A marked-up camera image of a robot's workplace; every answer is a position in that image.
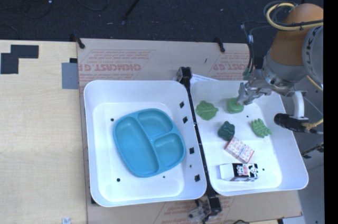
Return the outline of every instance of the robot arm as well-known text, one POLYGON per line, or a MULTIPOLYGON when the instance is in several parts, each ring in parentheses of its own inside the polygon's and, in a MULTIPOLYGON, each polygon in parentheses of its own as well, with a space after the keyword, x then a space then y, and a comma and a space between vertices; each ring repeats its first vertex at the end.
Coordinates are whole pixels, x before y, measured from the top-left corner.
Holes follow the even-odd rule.
POLYGON ((248 82, 241 83, 237 103, 248 105, 272 91, 293 98, 295 113, 278 114, 278 125, 297 132, 307 128, 303 96, 295 92, 294 84, 305 76, 323 84, 323 9, 314 4, 276 4, 266 14, 268 22, 279 29, 264 57, 261 70, 252 70, 248 82), (281 6, 292 7, 283 23, 273 22, 270 14, 281 6))

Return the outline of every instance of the blue plate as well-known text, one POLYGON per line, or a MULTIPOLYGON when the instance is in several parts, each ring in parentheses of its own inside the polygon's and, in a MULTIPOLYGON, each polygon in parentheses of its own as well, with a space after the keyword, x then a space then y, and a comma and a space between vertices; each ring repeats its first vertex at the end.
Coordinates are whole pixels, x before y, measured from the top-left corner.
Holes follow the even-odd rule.
POLYGON ((120 118, 112 133, 121 158, 138 177, 172 169, 185 157, 180 131, 159 109, 144 109, 120 118))

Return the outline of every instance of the white tray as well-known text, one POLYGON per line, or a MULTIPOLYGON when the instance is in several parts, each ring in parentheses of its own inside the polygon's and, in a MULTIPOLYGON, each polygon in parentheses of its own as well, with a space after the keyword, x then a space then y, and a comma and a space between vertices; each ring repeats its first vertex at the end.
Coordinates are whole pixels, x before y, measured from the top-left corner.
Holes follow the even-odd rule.
POLYGON ((202 101, 212 103, 218 112, 210 120, 196 114, 206 165, 214 190, 225 196, 269 191, 298 190, 308 183, 307 170, 291 131, 274 123, 277 113, 285 113, 280 95, 272 93, 253 101, 237 114, 227 111, 227 100, 238 96, 241 81, 198 81, 192 85, 194 107, 202 101), (258 137, 251 122, 262 119, 272 134, 258 137), (231 182, 221 178, 219 165, 239 163, 224 150, 227 141, 217 134, 221 125, 228 121, 235 125, 235 137, 255 150, 250 163, 257 163, 259 178, 253 182, 231 182))
POLYGON ((198 199, 204 195, 205 173, 189 98, 182 84, 168 80, 95 80, 84 89, 84 106, 90 191, 99 205, 115 207, 198 199), (147 108, 157 108, 169 115, 181 132, 186 153, 176 167, 140 178, 134 176, 122 161, 112 130, 119 118, 147 108))

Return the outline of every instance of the red and white box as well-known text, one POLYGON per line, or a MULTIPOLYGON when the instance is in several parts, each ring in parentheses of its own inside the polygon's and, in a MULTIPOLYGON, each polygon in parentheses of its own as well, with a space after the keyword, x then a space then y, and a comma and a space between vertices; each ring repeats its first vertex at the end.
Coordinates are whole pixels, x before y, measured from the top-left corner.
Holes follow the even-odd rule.
POLYGON ((224 149, 241 163, 248 163, 255 152, 236 137, 233 137, 224 149))

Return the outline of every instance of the small box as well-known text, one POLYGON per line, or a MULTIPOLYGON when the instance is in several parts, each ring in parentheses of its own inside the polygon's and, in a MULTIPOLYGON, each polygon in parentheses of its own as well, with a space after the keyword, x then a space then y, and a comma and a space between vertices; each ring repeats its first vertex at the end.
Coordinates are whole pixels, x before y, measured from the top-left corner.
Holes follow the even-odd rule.
POLYGON ((236 137, 233 137, 224 149, 241 163, 248 163, 255 152, 236 137))
POLYGON ((230 163, 219 167, 223 180, 253 182, 258 179, 257 164, 230 163))

